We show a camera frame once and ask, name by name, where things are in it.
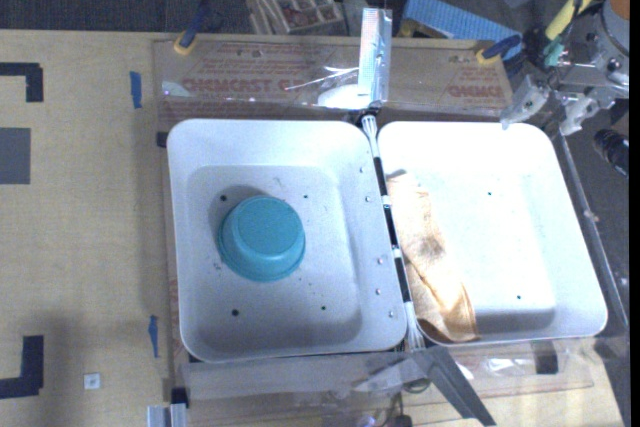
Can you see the black cylinder on white bracket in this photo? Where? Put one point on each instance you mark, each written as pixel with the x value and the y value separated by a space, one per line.
pixel 612 148

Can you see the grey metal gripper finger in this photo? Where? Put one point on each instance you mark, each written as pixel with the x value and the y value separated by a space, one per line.
pixel 528 103
pixel 580 111

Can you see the teal bowl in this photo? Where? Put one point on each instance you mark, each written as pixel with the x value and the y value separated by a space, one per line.
pixel 262 237

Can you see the brown cardboard board red print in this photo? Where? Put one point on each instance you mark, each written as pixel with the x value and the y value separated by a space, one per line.
pixel 280 65

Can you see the tan cloth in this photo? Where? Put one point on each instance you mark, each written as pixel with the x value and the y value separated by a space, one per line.
pixel 430 255

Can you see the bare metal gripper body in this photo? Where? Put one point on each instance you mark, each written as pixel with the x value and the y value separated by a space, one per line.
pixel 585 80

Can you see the white plastic tray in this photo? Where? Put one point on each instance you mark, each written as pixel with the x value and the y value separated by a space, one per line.
pixel 500 235
pixel 280 145

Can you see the thin black and white rod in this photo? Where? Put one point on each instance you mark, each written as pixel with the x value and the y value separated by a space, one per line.
pixel 384 185

